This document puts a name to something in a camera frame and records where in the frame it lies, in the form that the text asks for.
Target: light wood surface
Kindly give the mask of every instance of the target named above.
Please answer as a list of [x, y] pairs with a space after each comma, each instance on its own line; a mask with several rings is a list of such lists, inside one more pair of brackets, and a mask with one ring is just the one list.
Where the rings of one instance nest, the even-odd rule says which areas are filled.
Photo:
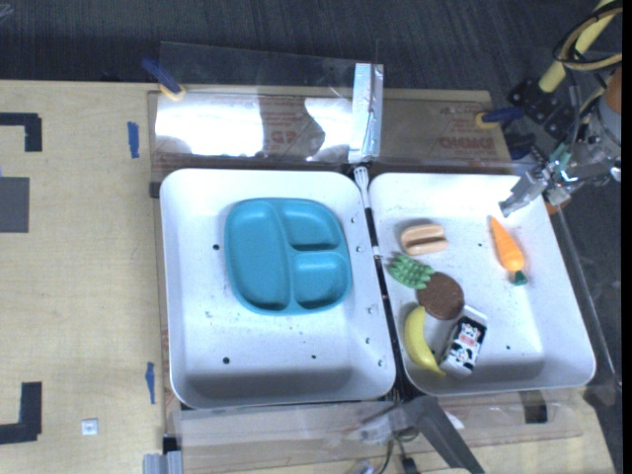
[[[161, 450], [163, 360], [147, 138], [147, 94], [155, 90], [0, 82], [0, 111], [38, 113], [43, 125], [41, 153], [24, 152], [20, 127], [0, 126], [2, 175], [31, 178], [29, 233], [0, 234], [0, 424], [18, 421], [22, 382], [43, 386], [42, 434], [0, 445], [2, 474], [139, 473], [143, 455]], [[128, 121], [139, 126], [136, 159]], [[147, 362], [155, 367], [155, 405]], [[613, 472], [593, 409], [579, 394], [574, 403], [581, 434], [477, 446], [475, 456], [491, 473]], [[99, 433], [82, 435], [81, 421], [90, 418], [99, 420]], [[416, 458], [424, 472], [446, 469], [434, 452]], [[345, 472], [352, 464], [274, 471]], [[401, 467], [393, 461], [387, 472]]]

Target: blue divided plate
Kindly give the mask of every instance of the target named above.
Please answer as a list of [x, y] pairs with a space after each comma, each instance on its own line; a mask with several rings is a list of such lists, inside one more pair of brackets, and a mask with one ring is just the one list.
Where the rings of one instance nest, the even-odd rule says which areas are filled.
[[303, 198], [237, 203], [224, 229], [235, 296], [262, 314], [305, 314], [340, 304], [352, 268], [340, 222], [325, 205]]

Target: toy sink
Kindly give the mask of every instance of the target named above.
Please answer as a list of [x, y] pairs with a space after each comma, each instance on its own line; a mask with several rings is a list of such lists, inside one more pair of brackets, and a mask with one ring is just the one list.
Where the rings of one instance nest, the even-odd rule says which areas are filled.
[[[515, 181], [499, 175], [378, 175], [369, 186], [377, 235], [371, 248], [359, 188], [342, 174], [171, 173], [160, 203], [175, 393], [193, 408], [372, 400], [395, 382], [394, 343], [406, 372], [400, 375], [431, 395], [587, 383], [595, 369], [593, 350], [543, 200], [504, 219], [524, 249], [528, 284], [513, 285], [496, 258], [487, 220], [503, 219], [498, 201]], [[322, 212], [297, 209], [295, 202], [302, 200], [322, 206], [334, 224]], [[278, 221], [284, 211], [294, 213], [289, 225]], [[300, 216], [304, 226], [315, 223], [312, 229], [301, 230]], [[248, 263], [248, 244], [230, 247], [253, 219], [263, 223], [258, 237], [271, 234], [260, 246], [271, 253], [269, 267], [261, 254], [258, 264]], [[386, 265], [402, 253], [401, 232], [423, 222], [440, 224], [449, 244], [416, 258], [456, 279], [467, 304], [488, 318], [476, 368], [463, 379], [437, 376], [406, 354], [403, 325], [416, 306], [413, 289], [384, 273], [390, 305], [382, 300], [373, 254]], [[262, 229], [266, 223], [274, 228]], [[314, 233], [322, 235], [314, 241]], [[295, 241], [296, 234], [305, 239]], [[301, 267], [301, 258], [316, 263]], [[319, 266], [322, 272], [308, 279], [309, 292], [301, 299], [295, 292], [300, 269]], [[277, 279], [284, 291], [257, 289], [258, 278], [249, 273]], [[319, 295], [314, 279], [331, 291]], [[397, 339], [391, 340], [387, 314]], [[449, 327], [427, 321], [432, 349], [441, 349]]]

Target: orange carrot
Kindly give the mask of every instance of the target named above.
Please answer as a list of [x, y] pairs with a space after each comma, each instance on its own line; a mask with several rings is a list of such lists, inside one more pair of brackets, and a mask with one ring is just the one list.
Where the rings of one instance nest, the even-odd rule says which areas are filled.
[[490, 221], [501, 265], [508, 271], [515, 273], [514, 284], [525, 284], [526, 276], [522, 273], [524, 254], [510, 233], [494, 216], [490, 216]]

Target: white square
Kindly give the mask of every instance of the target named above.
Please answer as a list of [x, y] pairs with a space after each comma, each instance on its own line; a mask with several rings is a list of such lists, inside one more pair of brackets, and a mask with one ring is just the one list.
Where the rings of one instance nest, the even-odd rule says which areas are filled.
[[91, 418], [90, 420], [83, 420], [81, 422], [81, 434], [83, 435], [96, 435], [99, 433], [99, 420]]

